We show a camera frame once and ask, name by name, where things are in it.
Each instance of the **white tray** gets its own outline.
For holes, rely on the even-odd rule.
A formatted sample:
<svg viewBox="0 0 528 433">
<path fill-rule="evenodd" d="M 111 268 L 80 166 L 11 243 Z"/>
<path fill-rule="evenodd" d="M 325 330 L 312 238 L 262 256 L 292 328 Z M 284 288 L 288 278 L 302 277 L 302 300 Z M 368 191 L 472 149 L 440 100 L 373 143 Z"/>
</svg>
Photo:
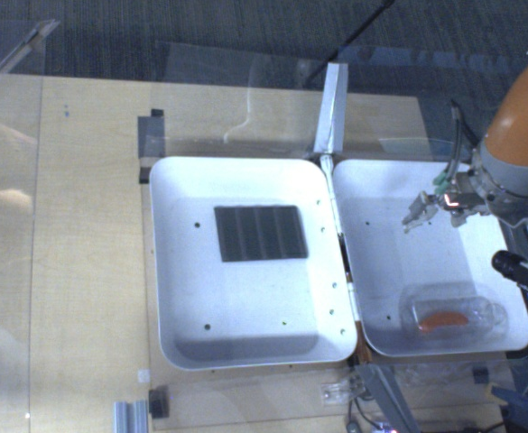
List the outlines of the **white tray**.
<svg viewBox="0 0 528 433">
<path fill-rule="evenodd" d="M 528 313 L 512 281 L 491 266 L 505 241 L 493 216 L 471 216 L 460 228 L 439 212 L 429 224 L 403 232 L 401 220 L 420 190 L 445 167 L 434 162 L 343 161 L 335 169 L 342 228 L 363 328 L 370 345 L 390 356 L 517 350 L 528 345 Z M 492 328 L 467 334 L 422 335 L 409 329 L 412 300 L 453 306 L 488 300 Z"/>
<path fill-rule="evenodd" d="M 307 161 L 171 157 L 151 194 L 160 344 L 182 369 L 334 362 L 357 332 L 326 180 Z M 224 263 L 215 207 L 296 206 L 308 257 Z"/>
</svg>

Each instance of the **dark gray rectangle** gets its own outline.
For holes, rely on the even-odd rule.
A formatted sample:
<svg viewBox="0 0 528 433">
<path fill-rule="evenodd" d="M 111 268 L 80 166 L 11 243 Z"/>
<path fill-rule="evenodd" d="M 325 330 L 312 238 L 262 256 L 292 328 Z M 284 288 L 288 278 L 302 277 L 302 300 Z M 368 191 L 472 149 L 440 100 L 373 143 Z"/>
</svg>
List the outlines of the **dark gray rectangle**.
<svg viewBox="0 0 528 433">
<path fill-rule="evenodd" d="M 296 206 L 215 207 L 223 262 L 307 258 Z"/>
</svg>

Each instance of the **dark floor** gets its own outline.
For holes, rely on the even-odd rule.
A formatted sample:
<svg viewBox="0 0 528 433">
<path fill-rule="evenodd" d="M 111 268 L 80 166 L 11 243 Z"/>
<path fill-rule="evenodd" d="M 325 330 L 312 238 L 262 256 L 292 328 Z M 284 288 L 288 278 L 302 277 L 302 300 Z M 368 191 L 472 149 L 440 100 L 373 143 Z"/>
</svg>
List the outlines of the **dark floor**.
<svg viewBox="0 0 528 433">
<path fill-rule="evenodd" d="M 0 22 L 61 21 L 48 75 L 298 88 L 298 60 L 324 59 L 380 1 L 0 0 Z M 528 0 L 397 0 L 355 45 L 352 90 L 416 95 L 427 123 L 454 97 L 480 130 L 528 62 Z"/>
</svg>

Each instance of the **orange object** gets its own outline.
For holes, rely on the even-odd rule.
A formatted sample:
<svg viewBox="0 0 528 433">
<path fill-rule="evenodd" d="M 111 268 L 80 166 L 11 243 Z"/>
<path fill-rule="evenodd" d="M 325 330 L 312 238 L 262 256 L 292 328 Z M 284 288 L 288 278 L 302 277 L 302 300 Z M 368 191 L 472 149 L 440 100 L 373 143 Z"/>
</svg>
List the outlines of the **orange object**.
<svg viewBox="0 0 528 433">
<path fill-rule="evenodd" d="M 418 328 L 423 334 L 429 334 L 438 327 L 465 326 L 468 318 L 456 311 L 439 311 L 425 318 Z"/>
<path fill-rule="evenodd" d="M 528 167 L 528 67 L 508 91 L 485 143 L 498 160 Z"/>
</svg>

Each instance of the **black pole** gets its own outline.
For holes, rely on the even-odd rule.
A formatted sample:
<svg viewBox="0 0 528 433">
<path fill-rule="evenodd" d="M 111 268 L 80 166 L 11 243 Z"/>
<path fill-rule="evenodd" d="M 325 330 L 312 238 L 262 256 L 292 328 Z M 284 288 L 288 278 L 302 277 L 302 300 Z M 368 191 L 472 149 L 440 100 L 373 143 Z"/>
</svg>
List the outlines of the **black pole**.
<svg viewBox="0 0 528 433">
<path fill-rule="evenodd" d="M 362 25 L 358 27 L 354 32 L 352 32 L 352 34 L 346 39 L 346 41 L 344 41 L 342 45 L 338 46 L 333 52 L 331 52 L 330 55 L 324 61 L 322 61 L 322 63 L 310 74 L 310 76 L 306 78 L 306 81 L 303 84 L 304 87 L 309 87 L 312 80 L 314 80 L 318 76 L 318 74 L 320 74 L 321 71 L 324 70 L 326 66 L 328 66 L 328 63 L 332 62 L 338 57 L 340 47 L 346 48 L 350 43 L 352 43 L 352 41 L 354 41 L 363 31 L 370 27 L 370 25 L 378 18 L 380 14 L 390 8 L 390 6 L 392 6 L 395 1 L 396 0 L 382 0 L 380 6 L 378 6 L 378 8 L 367 17 L 367 19 L 362 23 Z"/>
</svg>

